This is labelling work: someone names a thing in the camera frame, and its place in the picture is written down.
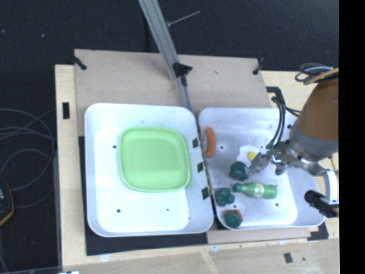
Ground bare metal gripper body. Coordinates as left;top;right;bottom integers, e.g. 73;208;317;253
269;140;328;177

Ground white fried egg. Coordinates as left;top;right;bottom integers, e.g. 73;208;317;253
236;144;262;164

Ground green broccoli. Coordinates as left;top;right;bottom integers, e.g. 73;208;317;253
229;161;250;182
214;187;236;206

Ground green plastic bottle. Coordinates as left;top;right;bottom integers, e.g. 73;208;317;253
233;182;278;200

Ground white plastic tray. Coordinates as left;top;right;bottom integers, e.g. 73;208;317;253
84;103;215;237
197;107;326;231

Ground orange sausage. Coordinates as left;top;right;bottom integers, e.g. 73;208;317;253
204;127;216;159

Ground red and green strawberry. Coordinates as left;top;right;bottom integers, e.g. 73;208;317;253
223;209;244;229

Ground green plate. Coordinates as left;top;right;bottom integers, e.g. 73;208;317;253
117;126;192;194

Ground brown flat board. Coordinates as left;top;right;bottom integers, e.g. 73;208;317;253
74;49;312;244

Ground black cylinder on white bracket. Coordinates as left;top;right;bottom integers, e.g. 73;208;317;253
304;170;339;219

